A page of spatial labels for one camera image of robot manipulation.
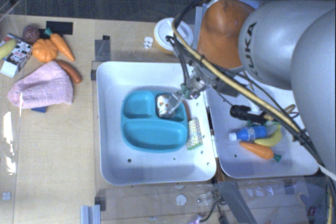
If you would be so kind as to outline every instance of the pink cloth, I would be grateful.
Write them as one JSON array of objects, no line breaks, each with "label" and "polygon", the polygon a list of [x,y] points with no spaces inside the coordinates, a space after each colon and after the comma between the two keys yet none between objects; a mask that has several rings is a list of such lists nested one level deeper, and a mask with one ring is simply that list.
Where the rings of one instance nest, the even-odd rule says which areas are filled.
[{"label": "pink cloth", "polygon": [[20,106],[21,92],[23,109],[60,103],[72,104],[74,94],[68,74],[55,61],[45,63],[30,75],[17,81],[7,97],[11,103]]}]

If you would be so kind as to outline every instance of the orange pumpkin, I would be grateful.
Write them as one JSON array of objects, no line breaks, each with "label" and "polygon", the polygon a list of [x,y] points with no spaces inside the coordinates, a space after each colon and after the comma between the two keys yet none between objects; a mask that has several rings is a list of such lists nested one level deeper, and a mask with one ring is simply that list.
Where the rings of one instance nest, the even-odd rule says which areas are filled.
[{"label": "orange pumpkin", "polygon": [[57,57],[58,49],[50,39],[38,39],[33,44],[32,54],[40,62],[50,62]]},{"label": "orange pumpkin", "polygon": [[240,67],[238,37],[244,21],[253,10],[238,0],[219,0],[212,4],[202,20],[197,51],[220,67]]}]

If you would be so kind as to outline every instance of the white bottle cap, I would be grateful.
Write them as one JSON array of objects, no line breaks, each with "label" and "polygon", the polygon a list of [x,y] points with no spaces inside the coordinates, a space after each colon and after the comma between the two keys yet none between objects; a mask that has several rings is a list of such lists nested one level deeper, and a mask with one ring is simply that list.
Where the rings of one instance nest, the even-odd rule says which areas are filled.
[{"label": "white bottle cap", "polygon": [[230,141],[236,141],[237,140],[237,134],[236,133],[229,133],[229,139],[230,139]]}]

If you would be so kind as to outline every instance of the teal plastic container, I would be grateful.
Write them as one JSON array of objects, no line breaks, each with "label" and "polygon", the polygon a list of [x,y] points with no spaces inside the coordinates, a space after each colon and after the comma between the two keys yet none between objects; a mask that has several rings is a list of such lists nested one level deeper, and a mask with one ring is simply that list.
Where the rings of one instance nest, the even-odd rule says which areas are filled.
[{"label": "teal plastic container", "polygon": [[126,96],[121,108],[121,131],[132,148],[147,152],[177,151],[188,139],[188,121],[184,104],[171,119],[156,113],[155,98],[164,92],[134,91]]}]

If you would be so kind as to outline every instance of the blue plastic bottle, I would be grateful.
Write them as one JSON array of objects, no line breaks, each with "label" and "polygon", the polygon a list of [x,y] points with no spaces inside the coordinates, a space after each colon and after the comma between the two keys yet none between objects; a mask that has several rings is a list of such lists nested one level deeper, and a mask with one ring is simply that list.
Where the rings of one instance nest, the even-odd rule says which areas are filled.
[{"label": "blue plastic bottle", "polygon": [[238,133],[229,133],[229,139],[235,141],[237,139],[243,141],[253,141],[257,138],[264,138],[269,134],[270,130],[267,130],[265,126],[251,126],[242,128]]}]

